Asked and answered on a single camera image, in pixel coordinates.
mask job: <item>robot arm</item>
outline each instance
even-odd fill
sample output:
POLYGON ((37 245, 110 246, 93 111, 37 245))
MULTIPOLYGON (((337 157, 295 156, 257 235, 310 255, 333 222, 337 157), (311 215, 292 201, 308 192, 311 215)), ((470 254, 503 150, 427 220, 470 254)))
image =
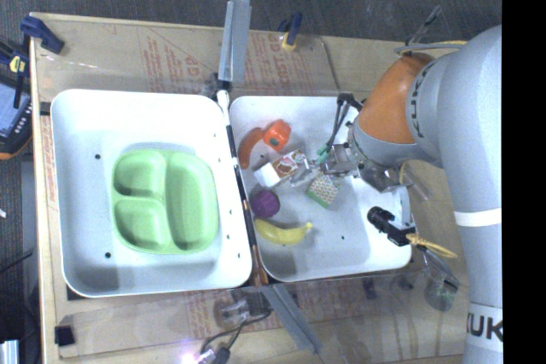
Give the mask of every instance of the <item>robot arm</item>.
POLYGON ((436 60, 406 55, 364 103, 349 144, 360 176, 378 190, 407 159, 443 168, 468 267, 463 362, 501 363, 502 30, 492 28, 436 60))

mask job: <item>banana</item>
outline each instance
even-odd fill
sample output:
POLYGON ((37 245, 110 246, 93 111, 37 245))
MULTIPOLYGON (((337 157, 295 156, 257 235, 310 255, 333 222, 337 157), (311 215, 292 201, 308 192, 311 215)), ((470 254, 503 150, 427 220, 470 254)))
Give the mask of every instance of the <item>banana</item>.
POLYGON ((278 228, 277 226, 266 222, 260 218, 254 220, 254 226, 262 237, 272 243, 278 245, 294 245, 299 243, 304 237, 308 229, 313 227, 311 222, 307 222, 300 228, 278 228))

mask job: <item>metal bracket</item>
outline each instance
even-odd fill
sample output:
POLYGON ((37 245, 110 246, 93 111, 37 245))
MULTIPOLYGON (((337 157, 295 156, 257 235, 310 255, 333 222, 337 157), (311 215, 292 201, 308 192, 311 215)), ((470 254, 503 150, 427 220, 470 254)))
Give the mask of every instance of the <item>metal bracket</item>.
POLYGON ((243 81, 251 11, 250 0, 228 2, 218 68, 218 79, 221 81, 234 84, 243 81))
POLYGON ((322 348, 321 340, 305 320, 284 285, 263 286, 259 290, 269 301, 298 349, 318 353, 322 348))

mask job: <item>blue clamp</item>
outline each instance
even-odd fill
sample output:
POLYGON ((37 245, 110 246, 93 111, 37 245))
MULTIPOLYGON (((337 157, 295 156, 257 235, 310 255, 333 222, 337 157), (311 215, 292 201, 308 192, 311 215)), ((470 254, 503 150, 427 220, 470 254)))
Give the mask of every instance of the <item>blue clamp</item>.
POLYGON ((6 64, 9 70, 17 75, 15 84, 14 108, 20 104, 20 93, 23 90, 25 78, 30 77, 30 61, 28 56, 30 38, 41 38, 41 46, 59 54, 65 45, 40 19, 28 15, 20 23, 23 31, 23 43, 17 44, 6 38, 0 38, 0 64, 6 64))
POLYGON ((41 38, 41 47, 53 52, 54 54, 60 54, 65 42, 60 40, 40 19, 31 17, 28 15, 20 23, 19 28, 23 34, 28 37, 41 38))
POLYGON ((282 47, 284 49, 293 49, 295 47, 302 18, 303 14, 300 12, 292 14, 290 20, 284 19, 277 28, 278 32, 285 32, 284 39, 282 40, 282 47))

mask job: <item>green plastic plate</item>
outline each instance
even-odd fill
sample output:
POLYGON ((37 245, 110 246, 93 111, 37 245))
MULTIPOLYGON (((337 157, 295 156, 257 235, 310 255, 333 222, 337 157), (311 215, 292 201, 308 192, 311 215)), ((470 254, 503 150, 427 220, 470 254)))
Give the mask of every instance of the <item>green plastic plate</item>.
POLYGON ((113 168, 112 208, 116 234, 138 251, 195 253, 218 233, 212 170, 191 153, 123 153, 113 168))

